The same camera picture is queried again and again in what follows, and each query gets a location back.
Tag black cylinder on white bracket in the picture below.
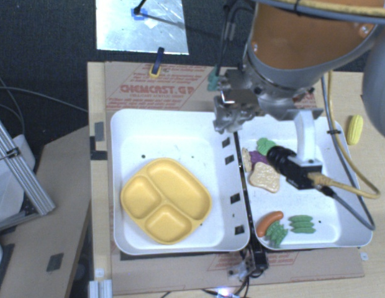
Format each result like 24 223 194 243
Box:
266 109 324 191

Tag yellow divided plate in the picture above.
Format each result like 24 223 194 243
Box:
119 157 213 246

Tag white plastic tray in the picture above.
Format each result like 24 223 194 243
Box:
109 108 251 256
237 116 374 250

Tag pale toast slice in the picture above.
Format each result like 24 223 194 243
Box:
248 161 281 194

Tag green pea pods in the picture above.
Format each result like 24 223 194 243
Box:
288 214 316 234

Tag green broccoli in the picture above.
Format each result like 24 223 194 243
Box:
256 137 278 156

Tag thin black rod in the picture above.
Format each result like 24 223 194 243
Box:
232 132 259 255

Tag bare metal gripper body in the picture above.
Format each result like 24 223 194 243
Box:
214 68 307 120

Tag brown bread slice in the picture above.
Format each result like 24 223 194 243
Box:
240 147 253 173

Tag brown cardboard board red print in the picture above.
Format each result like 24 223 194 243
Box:
104 61 366 295

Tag black block with thin wires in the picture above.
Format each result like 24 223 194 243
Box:
250 246 270 272

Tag yellow corn cob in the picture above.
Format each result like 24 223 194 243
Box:
346 114 365 146

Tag green bean bundle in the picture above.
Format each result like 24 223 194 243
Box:
264 222 289 249

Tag orange sausage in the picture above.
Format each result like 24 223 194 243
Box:
256 210 284 238

